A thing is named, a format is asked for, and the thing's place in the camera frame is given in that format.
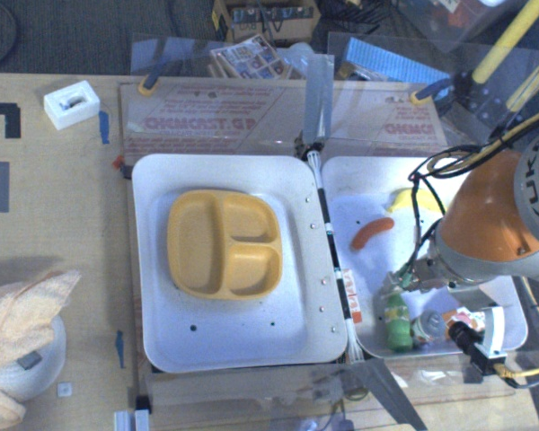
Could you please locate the blue foam sheet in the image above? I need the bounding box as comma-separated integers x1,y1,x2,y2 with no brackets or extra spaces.
342,37,454,85

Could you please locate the beige cloth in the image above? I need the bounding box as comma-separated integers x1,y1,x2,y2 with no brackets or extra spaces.
0,268,83,431

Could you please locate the brown cardboard board red print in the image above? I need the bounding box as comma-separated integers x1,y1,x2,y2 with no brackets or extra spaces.
118,81,518,404

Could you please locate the black cylinder on white bracket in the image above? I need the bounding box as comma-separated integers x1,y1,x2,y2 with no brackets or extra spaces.
447,305,508,376

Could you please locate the green plastic bottle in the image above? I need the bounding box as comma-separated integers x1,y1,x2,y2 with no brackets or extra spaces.
382,291,415,355

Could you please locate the yellow banana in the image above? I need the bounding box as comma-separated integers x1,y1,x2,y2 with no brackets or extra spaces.
385,188,446,217

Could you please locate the brown cardboard box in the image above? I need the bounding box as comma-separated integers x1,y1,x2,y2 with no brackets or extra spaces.
211,0,322,45

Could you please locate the white foam box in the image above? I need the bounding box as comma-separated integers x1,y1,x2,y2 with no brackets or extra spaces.
42,79,102,131

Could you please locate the picture puzzle box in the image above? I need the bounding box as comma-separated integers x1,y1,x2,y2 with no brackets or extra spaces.
208,33,305,81

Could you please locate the orange sausage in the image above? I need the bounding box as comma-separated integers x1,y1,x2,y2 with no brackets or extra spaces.
350,216,396,251

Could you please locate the small grey can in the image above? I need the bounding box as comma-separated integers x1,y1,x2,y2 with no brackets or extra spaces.
410,309,448,346

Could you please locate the black block with thin wires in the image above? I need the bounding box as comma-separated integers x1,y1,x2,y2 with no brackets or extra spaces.
295,135,325,160

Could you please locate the orange and white packet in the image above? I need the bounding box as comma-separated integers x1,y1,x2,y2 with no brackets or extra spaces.
441,307,487,332

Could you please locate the orange divided plate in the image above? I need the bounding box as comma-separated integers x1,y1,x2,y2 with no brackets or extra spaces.
166,189,285,301

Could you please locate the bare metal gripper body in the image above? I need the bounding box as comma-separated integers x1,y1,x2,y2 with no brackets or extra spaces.
397,257,451,294

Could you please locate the white plastic tray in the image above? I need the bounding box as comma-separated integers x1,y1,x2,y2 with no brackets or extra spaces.
130,152,349,374
321,154,529,360

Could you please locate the orange and white label strip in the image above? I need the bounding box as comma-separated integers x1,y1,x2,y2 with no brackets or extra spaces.
340,268,364,325

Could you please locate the white round container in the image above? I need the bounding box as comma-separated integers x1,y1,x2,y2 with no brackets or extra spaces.
0,313,68,404

